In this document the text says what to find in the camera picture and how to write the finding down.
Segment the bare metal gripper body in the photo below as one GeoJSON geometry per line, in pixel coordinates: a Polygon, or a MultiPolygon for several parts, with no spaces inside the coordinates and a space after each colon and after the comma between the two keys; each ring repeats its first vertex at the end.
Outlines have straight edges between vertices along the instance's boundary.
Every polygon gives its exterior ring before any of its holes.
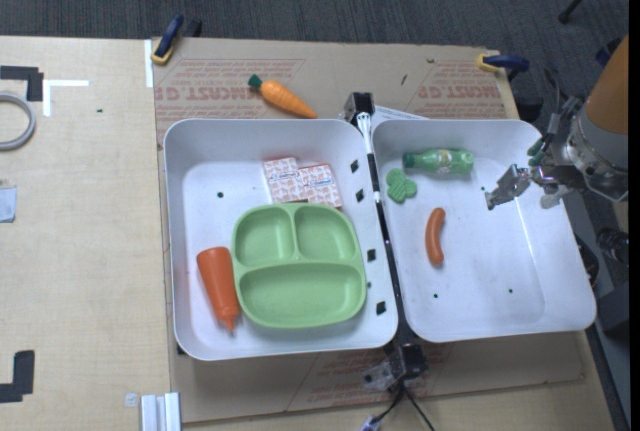
{"type": "Polygon", "coordinates": [[[528,150],[532,181],[563,184],[571,192],[591,191],[611,202],[628,200],[628,170],[615,166],[579,138],[537,140],[528,150]]]}

